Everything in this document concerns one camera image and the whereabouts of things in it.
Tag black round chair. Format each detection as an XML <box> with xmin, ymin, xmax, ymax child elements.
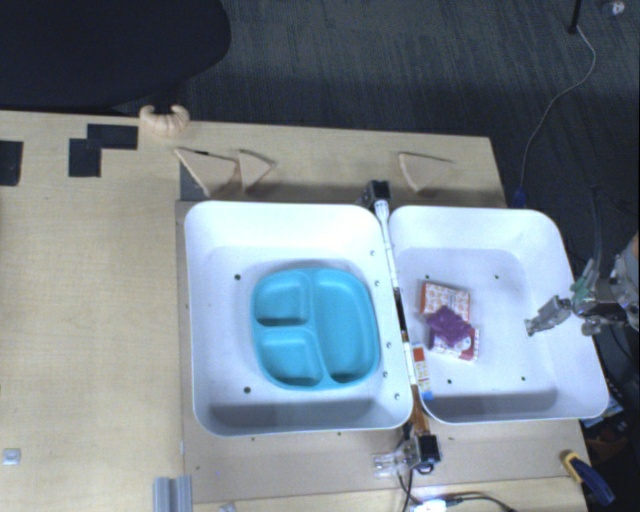
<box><xmin>0</xmin><ymin>0</ymin><xmax>232</xmax><ymax>114</ymax></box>

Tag red and white packet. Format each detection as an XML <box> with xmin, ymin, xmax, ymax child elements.
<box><xmin>429</xmin><ymin>323</ymin><xmax>482</xmax><ymax>363</ymax></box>

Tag white plastic tray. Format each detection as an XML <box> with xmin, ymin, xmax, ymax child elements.
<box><xmin>386</xmin><ymin>204</ymin><xmax>612</xmax><ymax>426</ymax></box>
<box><xmin>182</xmin><ymin>199</ymin><xmax>416</xmax><ymax>438</ymax></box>

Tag beige croissant bread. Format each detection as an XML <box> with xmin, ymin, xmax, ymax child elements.
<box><xmin>138</xmin><ymin>103</ymin><xmax>192</xmax><ymax>138</ymax></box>

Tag thin black and white rod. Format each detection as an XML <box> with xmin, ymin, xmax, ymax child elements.
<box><xmin>373</xmin><ymin>198</ymin><xmax>434</xmax><ymax>402</ymax></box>

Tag blue divided plate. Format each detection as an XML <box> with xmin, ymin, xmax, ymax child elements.
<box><xmin>249</xmin><ymin>266</ymin><xmax>382</xmax><ymax>392</ymax></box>

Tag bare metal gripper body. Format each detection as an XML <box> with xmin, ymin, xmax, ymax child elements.
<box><xmin>571</xmin><ymin>252</ymin><xmax>640</xmax><ymax>330</ymax></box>

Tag purple grapes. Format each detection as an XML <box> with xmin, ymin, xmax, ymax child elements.
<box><xmin>424</xmin><ymin>305</ymin><xmax>474</xmax><ymax>352</ymax></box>

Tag orange and white patterned packet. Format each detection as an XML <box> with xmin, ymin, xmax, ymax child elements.
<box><xmin>418</xmin><ymin>280</ymin><xmax>473</xmax><ymax>322</ymax></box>

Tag white carton with orange print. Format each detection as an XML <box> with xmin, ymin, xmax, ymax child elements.
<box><xmin>409</xmin><ymin>340</ymin><xmax>436</xmax><ymax>402</ymax></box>

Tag black block with wires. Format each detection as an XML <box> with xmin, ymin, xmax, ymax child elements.
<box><xmin>366</xmin><ymin>179</ymin><xmax>393</xmax><ymax>205</ymax></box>
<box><xmin>416</xmin><ymin>433</ymin><xmax>443</xmax><ymax>465</ymax></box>

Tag pale wooden triangle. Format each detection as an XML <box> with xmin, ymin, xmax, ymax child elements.
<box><xmin>237</xmin><ymin>148</ymin><xmax>278</xmax><ymax>195</ymax></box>
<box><xmin>173</xmin><ymin>146</ymin><xmax>238</xmax><ymax>198</ymax></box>
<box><xmin>397</xmin><ymin>151</ymin><xmax>455</xmax><ymax>194</ymax></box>

